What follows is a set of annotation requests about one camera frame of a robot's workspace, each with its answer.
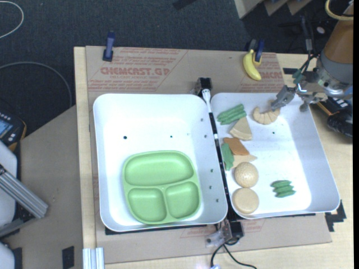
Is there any round beige biscuit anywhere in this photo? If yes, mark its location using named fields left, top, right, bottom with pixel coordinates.
left=232, top=187, right=260, bottom=215

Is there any pale beige flat slice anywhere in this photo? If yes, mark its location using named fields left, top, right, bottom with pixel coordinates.
left=231, top=153, right=258, bottom=168

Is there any yellow banana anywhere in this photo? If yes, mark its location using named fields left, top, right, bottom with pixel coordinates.
left=242, top=49, right=263, bottom=81

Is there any short green beans bundle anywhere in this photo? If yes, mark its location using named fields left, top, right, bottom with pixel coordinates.
left=270, top=179, right=297, bottom=198

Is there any beige croissant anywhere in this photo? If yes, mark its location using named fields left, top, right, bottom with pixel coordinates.
left=252, top=100, right=281, bottom=126

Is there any long green beans bundle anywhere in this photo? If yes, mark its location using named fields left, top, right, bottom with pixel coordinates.
left=216, top=103, right=248, bottom=126

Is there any orange toast slice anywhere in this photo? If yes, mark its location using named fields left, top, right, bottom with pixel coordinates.
left=223, top=137, right=250, bottom=156

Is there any black block with thin wires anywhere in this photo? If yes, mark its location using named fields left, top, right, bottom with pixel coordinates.
left=206, top=220, right=245, bottom=248
left=193, top=77, right=213, bottom=95

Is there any thin black and white rod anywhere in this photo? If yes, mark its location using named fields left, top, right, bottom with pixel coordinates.
left=201, top=90, right=230, bottom=221

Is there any white plastic tray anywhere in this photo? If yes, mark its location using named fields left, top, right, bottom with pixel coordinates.
left=92, top=93, right=228, bottom=232
left=209, top=92, right=341, bottom=220

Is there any round beige bread bun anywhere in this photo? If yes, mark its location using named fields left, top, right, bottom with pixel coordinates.
left=234, top=161, right=259, bottom=188

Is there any green divided plate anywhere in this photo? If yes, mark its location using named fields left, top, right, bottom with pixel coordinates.
left=121, top=150, right=202, bottom=225

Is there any beige pizza slice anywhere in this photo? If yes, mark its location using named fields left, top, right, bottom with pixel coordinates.
left=229, top=116, right=253, bottom=142

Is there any brown cardboard board red print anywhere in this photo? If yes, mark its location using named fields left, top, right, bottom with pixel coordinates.
left=85, top=45, right=333, bottom=265

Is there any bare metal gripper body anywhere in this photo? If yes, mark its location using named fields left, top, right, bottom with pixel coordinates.
left=293, top=78, right=352, bottom=100

